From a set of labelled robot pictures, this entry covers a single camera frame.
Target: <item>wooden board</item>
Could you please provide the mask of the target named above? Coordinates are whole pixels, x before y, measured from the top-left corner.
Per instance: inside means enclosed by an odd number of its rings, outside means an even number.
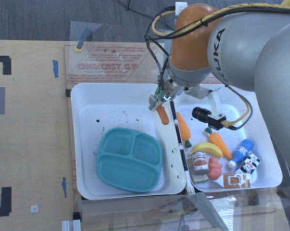
[[[0,231],[60,230],[73,218],[65,44],[0,40],[0,55],[12,60],[11,75],[3,75],[0,63],[0,198],[2,187],[12,189],[12,211],[0,217]],[[32,205],[38,213],[31,213]]]

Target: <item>white cable clip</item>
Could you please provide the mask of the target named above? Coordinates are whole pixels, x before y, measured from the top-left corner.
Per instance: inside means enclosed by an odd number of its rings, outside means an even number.
[[[188,6],[187,2],[176,2],[175,3],[175,15],[178,16]]]

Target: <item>toy can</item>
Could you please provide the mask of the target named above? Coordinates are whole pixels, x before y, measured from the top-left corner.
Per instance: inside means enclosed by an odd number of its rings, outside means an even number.
[[[197,175],[209,173],[208,163],[205,152],[195,152],[191,154],[193,168]]]

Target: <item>gray carpet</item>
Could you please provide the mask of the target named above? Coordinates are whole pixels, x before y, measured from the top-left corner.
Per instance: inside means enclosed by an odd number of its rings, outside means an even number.
[[[120,1],[126,5],[128,0]],[[103,24],[106,32],[112,32],[113,26],[119,26],[114,33],[118,41],[127,41],[129,38],[142,41],[144,29],[151,21],[149,16],[156,15],[164,7],[174,5],[176,1],[186,1],[188,4],[206,3],[221,9],[245,2],[280,4],[283,0],[130,1],[132,10],[148,16],[127,10],[118,0],[0,0],[0,39],[70,40],[74,37],[71,34],[71,22],[88,22]],[[171,16],[167,23],[173,26]]]

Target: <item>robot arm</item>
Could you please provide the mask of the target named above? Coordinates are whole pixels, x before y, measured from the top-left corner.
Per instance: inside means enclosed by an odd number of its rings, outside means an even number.
[[[225,85],[255,92],[271,138],[290,168],[290,7],[229,8],[190,5],[172,34],[159,33],[152,25],[159,39],[172,44],[149,108],[155,110],[182,92],[206,97],[209,90],[199,84],[213,73]]]

